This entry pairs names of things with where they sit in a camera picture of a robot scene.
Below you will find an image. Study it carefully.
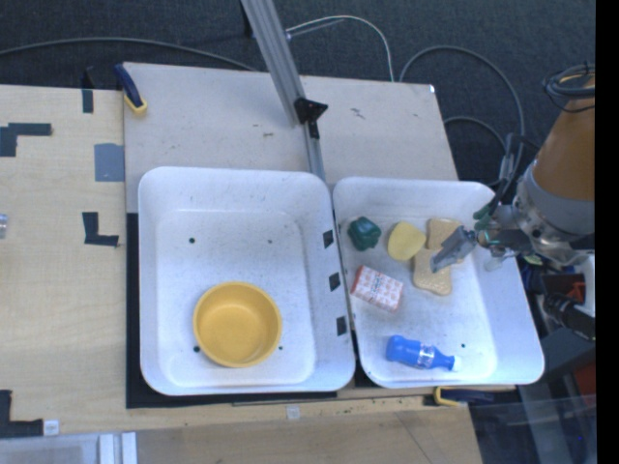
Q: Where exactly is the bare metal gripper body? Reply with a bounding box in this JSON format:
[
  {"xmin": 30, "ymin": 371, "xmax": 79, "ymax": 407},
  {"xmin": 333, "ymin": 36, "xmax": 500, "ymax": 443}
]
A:
[{"xmin": 476, "ymin": 194, "xmax": 596, "ymax": 266}]

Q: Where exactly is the tan toy bread slice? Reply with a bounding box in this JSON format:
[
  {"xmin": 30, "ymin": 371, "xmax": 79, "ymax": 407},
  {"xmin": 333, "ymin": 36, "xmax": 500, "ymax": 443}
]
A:
[
  {"xmin": 411, "ymin": 247, "xmax": 454, "ymax": 298},
  {"xmin": 425, "ymin": 217, "xmax": 463, "ymax": 252}
]

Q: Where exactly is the yellow toy potato chip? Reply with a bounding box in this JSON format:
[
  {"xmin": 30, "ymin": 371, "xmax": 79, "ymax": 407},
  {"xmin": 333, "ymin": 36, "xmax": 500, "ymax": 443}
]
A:
[{"xmin": 386, "ymin": 220, "xmax": 427, "ymax": 263}]

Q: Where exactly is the white plastic tray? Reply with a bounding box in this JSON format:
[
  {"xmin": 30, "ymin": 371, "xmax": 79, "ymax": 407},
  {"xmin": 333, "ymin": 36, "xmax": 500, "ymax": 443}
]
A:
[
  {"xmin": 332, "ymin": 176, "xmax": 546, "ymax": 390},
  {"xmin": 137, "ymin": 165, "xmax": 357, "ymax": 397}
]

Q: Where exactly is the orange and white carton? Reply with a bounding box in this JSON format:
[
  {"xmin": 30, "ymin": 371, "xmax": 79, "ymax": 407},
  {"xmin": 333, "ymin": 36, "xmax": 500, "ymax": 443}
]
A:
[{"xmin": 349, "ymin": 264, "xmax": 405, "ymax": 314}]

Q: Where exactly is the green toy pepper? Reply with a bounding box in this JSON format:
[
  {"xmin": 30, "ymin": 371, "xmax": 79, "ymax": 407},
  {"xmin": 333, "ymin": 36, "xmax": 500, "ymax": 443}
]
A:
[{"xmin": 346, "ymin": 216, "xmax": 383, "ymax": 252}]

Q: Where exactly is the blue plastic bottle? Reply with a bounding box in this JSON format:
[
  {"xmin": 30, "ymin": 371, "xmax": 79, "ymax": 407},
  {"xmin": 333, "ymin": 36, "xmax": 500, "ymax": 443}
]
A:
[{"xmin": 384, "ymin": 333, "xmax": 462, "ymax": 373}]

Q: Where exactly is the yellow bowl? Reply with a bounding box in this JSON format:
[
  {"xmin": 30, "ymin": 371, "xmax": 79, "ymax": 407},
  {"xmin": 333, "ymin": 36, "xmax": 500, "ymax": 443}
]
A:
[{"xmin": 192, "ymin": 280, "xmax": 284, "ymax": 369}]

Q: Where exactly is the pale flat board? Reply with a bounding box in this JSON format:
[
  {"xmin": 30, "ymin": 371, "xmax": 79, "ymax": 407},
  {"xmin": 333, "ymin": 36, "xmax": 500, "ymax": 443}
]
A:
[{"xmin": 123, "ymin": 61, "xmax": 516, "ymax": 409}]

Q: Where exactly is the black cylinder on white bracket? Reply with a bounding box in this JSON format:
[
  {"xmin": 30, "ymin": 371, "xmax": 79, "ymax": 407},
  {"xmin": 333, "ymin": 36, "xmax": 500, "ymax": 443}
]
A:
[{"xmin": 541, "ymin": 253, "xmax": 596, "ymax": 342}]

